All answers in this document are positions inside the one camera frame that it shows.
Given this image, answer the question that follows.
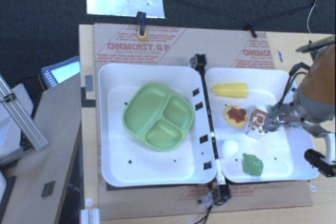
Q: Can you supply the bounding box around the green divided plate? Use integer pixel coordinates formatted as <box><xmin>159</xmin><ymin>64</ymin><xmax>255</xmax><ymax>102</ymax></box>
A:
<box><xmin>122</xmin><ymin>82</ymin><xmax>196</xmax><ymax>152</ymax></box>

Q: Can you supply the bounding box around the white egg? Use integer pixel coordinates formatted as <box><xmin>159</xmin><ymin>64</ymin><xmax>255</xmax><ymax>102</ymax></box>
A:
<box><xmin>221</xmin><ymin>139</ymin><xmax>240</xmax><ymax>159</ymax></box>

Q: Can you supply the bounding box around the brown cardboard board red print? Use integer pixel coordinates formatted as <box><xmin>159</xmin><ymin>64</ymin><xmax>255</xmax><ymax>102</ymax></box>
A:
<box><xmin>93</xmin><ymin>23</ymin><xmax>313</xmax><ymax>220</ymax></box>

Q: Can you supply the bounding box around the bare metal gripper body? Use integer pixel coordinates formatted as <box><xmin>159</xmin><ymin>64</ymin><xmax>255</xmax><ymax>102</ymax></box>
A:
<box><xmin>275</xmin><ymin>102</ymin><xmax>330</xmax><ymax>137</ymax></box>

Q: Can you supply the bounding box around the white and orange carton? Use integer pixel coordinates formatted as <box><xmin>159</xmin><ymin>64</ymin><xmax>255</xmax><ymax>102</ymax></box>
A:
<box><xmin>245</xmin><ymin>105</ymin><xmax>269</xmax><ymax>141</ymax></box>

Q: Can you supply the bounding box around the yellow and red toy pizza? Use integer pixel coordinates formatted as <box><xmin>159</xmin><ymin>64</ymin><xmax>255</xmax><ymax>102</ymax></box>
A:
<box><xmin>224</xmin><ymin>105</ymin><xmax>248</xmax><ymax>129</ymax></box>

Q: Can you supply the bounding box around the thin black and white rod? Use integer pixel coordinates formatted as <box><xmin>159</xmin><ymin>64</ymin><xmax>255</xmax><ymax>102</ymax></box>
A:
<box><xmin>198</xmin><ymin>65</ymin><xmax>226</xmax><ymax>186</ymax></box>

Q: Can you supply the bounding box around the black cylinder on white bracket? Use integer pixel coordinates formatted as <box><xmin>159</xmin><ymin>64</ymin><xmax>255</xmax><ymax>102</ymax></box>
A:
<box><xmin>304</xmin><ymin>133</ymin><xmax>336</xmax><ymax>178</ymax></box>

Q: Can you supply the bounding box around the white plastic tray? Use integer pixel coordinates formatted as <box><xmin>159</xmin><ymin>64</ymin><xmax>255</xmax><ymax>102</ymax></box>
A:
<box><xmin>98</xmin><ymin>63</ymin><xmax>217</xmax><ymax>188</ymax></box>
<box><xmin>204</xmin><ymin>67</ymin><xmax>320</xmax><ymax>183</ymax></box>

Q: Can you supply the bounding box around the green lettuce leaf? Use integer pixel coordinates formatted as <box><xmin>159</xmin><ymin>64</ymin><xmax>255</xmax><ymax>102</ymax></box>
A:
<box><xmin>241</xmin><ymin>153</ymin><xmax>264</xmax><ymax>177</ymax></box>

